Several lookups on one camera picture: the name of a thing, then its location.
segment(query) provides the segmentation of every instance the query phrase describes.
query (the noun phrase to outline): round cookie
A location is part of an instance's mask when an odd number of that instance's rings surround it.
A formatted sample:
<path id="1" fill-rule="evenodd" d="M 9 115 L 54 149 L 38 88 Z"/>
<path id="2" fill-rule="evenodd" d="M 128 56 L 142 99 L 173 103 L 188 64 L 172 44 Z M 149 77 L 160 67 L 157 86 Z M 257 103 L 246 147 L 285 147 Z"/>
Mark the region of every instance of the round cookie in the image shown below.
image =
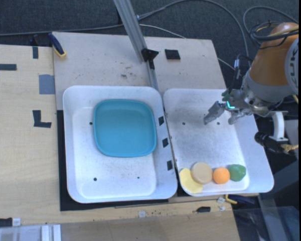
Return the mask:
<path id="1" fill-rule="evenodd" d="M 194 181 L 204 185 L 212 180 L 213 170 L 208 164 L 198 162 L 191 167 L 191 175 Z"/>

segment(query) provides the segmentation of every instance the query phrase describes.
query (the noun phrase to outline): metal pole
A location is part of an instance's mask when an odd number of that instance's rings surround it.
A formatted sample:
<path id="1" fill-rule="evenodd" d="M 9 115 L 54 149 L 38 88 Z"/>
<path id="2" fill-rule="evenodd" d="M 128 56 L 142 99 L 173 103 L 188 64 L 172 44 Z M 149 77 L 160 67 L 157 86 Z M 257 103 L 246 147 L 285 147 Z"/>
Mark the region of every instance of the metal pole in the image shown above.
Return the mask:
<path id="1" fill-rule="evenodd" d="M 144 36 L 142 35 L 137 17 L 134 13 L 130 0 L 113 0 L 113 1 L 116 5 L 117 11 L 121 17 L 121 20 L 124 24 L 126 32 L 130 38 L 132 46 L 135 49 L 136 55 L 140 63 L 147 61 L 147 59 L 145 59 L 145 57 L 142 54 L 142 50 L 147 49 L 147 45 Z M 158 90 L 155 69 L 150 67 L 149 62 L 147 62 L 147 71 L 148 71 L 151 87 Z"/>

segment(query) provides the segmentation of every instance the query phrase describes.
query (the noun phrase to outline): gray tape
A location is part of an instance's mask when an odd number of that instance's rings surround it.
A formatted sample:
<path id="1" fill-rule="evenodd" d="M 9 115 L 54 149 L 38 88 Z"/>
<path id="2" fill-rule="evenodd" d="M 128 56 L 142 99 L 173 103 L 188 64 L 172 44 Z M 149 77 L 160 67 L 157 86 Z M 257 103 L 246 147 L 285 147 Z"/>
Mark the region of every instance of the gray tape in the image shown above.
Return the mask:
<path id="1" fill-rule="evenodd" d="M 39 75 L 39 94 L 55 94 L 55 76 Z"/>
<path id="2" fill-rule="evenodd" d="M 32 47 L 32 58 L 38 59 L 39 58 L 39 51 L 37 46 Z"/>

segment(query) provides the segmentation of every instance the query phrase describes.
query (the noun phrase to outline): green light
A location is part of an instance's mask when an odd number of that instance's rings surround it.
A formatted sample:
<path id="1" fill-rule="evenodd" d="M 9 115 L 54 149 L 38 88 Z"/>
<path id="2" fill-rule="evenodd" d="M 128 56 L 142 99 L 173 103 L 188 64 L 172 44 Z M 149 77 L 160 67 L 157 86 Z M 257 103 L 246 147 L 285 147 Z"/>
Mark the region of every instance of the green light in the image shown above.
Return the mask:
<path id="1" fill-rule="evenodd" d="M 230 109 L 235 109 L 235 106 L 230 106 L 229 101 L 226 101 L 226 103 L 227 103 L 227 106 L 228 106 Z"/>

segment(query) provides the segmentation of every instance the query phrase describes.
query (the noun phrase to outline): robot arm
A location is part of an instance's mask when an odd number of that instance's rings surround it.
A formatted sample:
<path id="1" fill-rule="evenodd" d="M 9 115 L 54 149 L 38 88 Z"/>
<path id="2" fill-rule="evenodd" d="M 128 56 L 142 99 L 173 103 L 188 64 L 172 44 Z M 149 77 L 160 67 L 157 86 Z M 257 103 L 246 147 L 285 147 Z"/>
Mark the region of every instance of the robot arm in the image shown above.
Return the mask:
<path id="1" fill-rule="evenodd" d="M 270 40 L 261 44 L 243 77 L 241 88 L 227 89 L 222 93 L 222 102 L 216 101 L 204 116 L 205 125 L 226 110 L 231 112 L 229 124 L 253 113 L 261 117 L 271 116 L 276 126 L 270 138 L 276 142 L 286 140 L 283 137 L 284 112 L 279 115 L 270 107 L 289 95 L 298 94 L 298 24 L 279 24 L 268 37 Z"/>

